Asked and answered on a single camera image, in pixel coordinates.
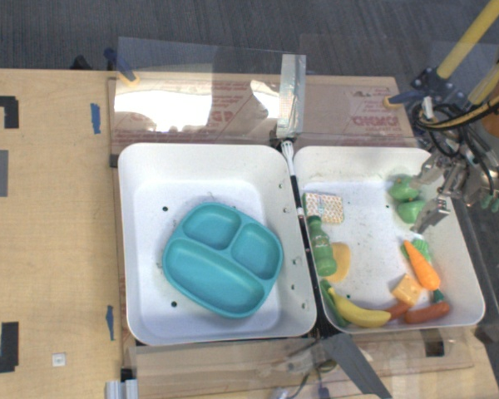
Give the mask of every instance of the white plastic tub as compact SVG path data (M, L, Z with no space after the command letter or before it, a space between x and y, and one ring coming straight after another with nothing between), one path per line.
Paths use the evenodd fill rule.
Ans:
M415 148L308 146L294 157L301 194L320 192L343 199L344 222L326 224L324 229L331 241L344 242L351 249L348 275L333 287L358 306L385 309L395 304L391 289L404 273L413 276L399 249L404 239L419 235L401 221L388 190L398 176L416 175L428 156L425 150ZM433 198L440 184L424 186L420 196L425 200ZM432 264L442 279L440 290L451 304L451 312L418 325L397 320L376 329L352 324L340 328L342 331L354 334L468 326L482 319L482 291L450 200L447 207L451 213L427 228L422 238L429 244ZM427 306L429 300L423 290L415 308ZM326 314L338 328L328 308Z
M136 144L118 160L129 328L149 345L297 337L316 321L314 293L284 157L260 145ZM171 286L161 256L204 202L234 206L279 238L284 259L256 313L229 319Z

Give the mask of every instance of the black tape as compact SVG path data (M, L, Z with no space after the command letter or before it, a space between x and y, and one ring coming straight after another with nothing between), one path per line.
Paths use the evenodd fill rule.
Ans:
M0 96L0 106L3 107L4 129L17 129L18 123L18 101L15 96Z
M18 365L18 323L2 323L0 373L14 372Z

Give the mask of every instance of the wooden tabletop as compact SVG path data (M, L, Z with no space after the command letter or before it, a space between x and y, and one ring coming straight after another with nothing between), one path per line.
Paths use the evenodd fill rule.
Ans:
M2 324L18 323L18 362L13 372L0 373L0 398L101 398L105 383L120 379L107 95L113 74L0 69L0 96L19 102L18 128L4 128L0 108L0 150L8 163L7 196L0 197L0 348ZM394 397L498 398L484 347L470 328L458 335L466 349L453 348L453 359L462 365L397 374L387 364L382 379ZM365 340L369 354L373 342ZM334 397L359 394L339 370L327 377ZM316 386L310 378L299 397L316 397ZM210 397L257 399L269 392Z

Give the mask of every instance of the teal divided plate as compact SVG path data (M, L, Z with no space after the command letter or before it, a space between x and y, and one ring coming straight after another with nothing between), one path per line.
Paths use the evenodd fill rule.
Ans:
M227 318L245 318L275 284L283 247L268 228L233 207L203 203L181 220L162 265L175 288Z

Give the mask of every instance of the cheese cube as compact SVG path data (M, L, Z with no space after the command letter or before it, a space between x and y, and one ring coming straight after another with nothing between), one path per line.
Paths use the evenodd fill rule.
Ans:
M410 307L416 304L421 292L422 286L408 273L403 275L399 284L392 290L392 294L397 300L405 302Z

